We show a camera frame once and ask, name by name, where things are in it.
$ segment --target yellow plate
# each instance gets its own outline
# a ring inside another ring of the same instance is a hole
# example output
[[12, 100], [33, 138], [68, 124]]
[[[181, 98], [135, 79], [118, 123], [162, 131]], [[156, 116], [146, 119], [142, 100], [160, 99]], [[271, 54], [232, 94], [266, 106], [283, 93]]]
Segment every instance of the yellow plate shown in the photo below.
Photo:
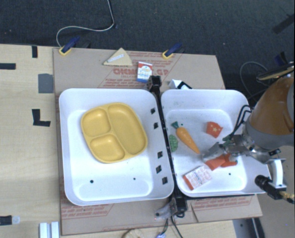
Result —
[[93, 156], [104, 163], [137, 156], [148, 145], [139, 118], [124, 103], [110, 103], [87, 111], [81, 118], [81, 129]]

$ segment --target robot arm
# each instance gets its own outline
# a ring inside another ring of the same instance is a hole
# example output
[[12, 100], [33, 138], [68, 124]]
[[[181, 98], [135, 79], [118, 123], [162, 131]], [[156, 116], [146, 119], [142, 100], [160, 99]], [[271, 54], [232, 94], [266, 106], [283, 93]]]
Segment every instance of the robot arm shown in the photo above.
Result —
[[[253, 110], [243, 109], [234, 131], [224, 138], [225, 143], [215, 144], [204, 158], [228, 152], [234, 156], [251, 156], [263, 164], [269, 164], [273, 179], [257, 176], [255, 182], [272, 198], [281, 199], [286, 190], [283, 184], [283, 160], [272, 156], [279, 152], [281, 146], [294, 146], [294, 79], [278, 79], [265, 91]], [[245, 113], [250, 113], [246, 121]], [[235, 135], [243, 123], [242, 134]]]

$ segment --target white cable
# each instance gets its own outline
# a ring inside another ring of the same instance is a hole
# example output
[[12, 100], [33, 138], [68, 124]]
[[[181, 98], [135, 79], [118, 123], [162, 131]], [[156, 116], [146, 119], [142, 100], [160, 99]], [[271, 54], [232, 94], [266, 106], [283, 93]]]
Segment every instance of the white cable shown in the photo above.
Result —
[[91, 28], [87, 28], [87, 27], [81, 27], [81, 26], [66, 26], [66, 27], [63, 27], [62, 29], [60, 29], [58, 32], [57, 32], [57, 35], [56, 35], [56, 41], [57, 41], [57, 44], [59, 47], [61, 47], [60, 43], [59, 43], [59, 40], [58, 40], [58, 36], [59, 36], [59, 33], [65, 29], [68, 29], [68, 28], [77, 28], [77, 29], [83, 29], [83, 30], [88, 30], [88, 31], [93, 31], [93, 32], [104, 32], [104, 31], [108, 31], [109, 29], [111, 29], [115, 22], [114, 22], [114, 17], [113, 17], [113, 13], [112, 13], [112, 9], [111, 9], [111, 5], [110, 5], [110, 1], [107, 0], [108, 2], [108, 7], [109, 7], [109, 11], [110, 11], [110, 15], [111, 15], [111, 19], [112, 19], [112, 24], [111, 26], [109, 26], [108, 28], [105, 28], [105, 29], [91, 29]]

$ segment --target white tray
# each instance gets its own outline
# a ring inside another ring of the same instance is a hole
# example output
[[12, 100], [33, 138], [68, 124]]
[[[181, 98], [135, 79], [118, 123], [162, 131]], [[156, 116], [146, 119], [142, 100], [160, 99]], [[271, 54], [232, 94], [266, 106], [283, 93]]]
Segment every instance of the white tray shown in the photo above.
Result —
[[[246, 98], [234, 90], [168, 90], [161, 97], [168, 136], [175, 134], [171, 124], [178, 121], [192, 135], [201, 154], [208, 153], [216, 142], [233, 131], [238, 113]], [[217, 122], [223, 127], [218, 138], [206, 134], [207, 122]], [[202, 156], [179, 142], [172, 153], [174, 170], [179, 189], [190, 197], [226, 196], [264, 193], [254, 182], [257, 175], [270, 176], [267, 165], [252, 157], [238, 157], [236, 166], [217, 168], [211, 172], [212, 180], [190, 190], [183, 175], [203, 164]]]
[[[87, 110], [113, 102], [136, 112], [148, 145], [138, 156], [104, 164], [91, 154], [80, 119]], [[65, 193], [73, 204], [161, 199], [172, 193], [174, 182], [153, 94], [137, 89], [68, 89], [60, 95], [59, 107]]]

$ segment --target black connector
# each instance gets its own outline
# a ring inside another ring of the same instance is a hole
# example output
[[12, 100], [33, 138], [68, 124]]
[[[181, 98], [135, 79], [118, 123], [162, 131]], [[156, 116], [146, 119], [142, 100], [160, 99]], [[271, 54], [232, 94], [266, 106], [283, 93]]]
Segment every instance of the black connector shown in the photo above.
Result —
[[256, 185], [258, 185], [263, 191], [267, 192], [268, 196], [273, 198], [274, 200], [283, 199], [282, 195], [280, 194], [280, 191], [285, 191], [285, 188], [274, 188], [271, 184], [272, 182], [268, 177], [259, 175], [255, 179]]
[[176, 197], [177, 215], [184, 214], [187, 211], [187, 201], [184, 197]]

